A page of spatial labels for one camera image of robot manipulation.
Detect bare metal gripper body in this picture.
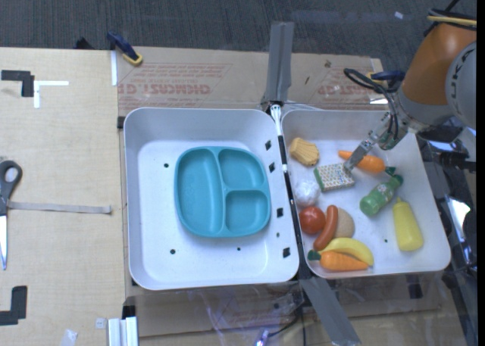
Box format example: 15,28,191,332
365,109,411,151

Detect orange carrot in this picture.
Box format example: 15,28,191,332
337,150,397,176
307,249,370,273

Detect green and white patterned carton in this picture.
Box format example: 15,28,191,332
313,162,356,193

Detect green bottle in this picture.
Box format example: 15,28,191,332
358,174,405,218

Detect yellow ridged biscuit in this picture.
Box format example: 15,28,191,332
289,137,321,167

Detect white garlic bulb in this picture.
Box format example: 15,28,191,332
293,179,322,208

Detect tan round bread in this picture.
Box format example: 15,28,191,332
333,207,356,240

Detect red sausage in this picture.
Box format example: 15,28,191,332
313,204,340,251

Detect white plastic tray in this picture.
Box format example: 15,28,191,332
280,108,452,281
123,107,301,291

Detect red tomato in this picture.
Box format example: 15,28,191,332
298,206,327,235

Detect yellow squeeze bottle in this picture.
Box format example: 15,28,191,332
392,197,424,253

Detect yellow banana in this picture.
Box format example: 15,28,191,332
318,237,375,267

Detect blue divided plate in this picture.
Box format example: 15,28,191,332
174,145,273,240

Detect brown cardboard board, red print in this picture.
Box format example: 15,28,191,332
116,45,443,338

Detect grey handled scissors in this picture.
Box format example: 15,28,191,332
0,160,23,272

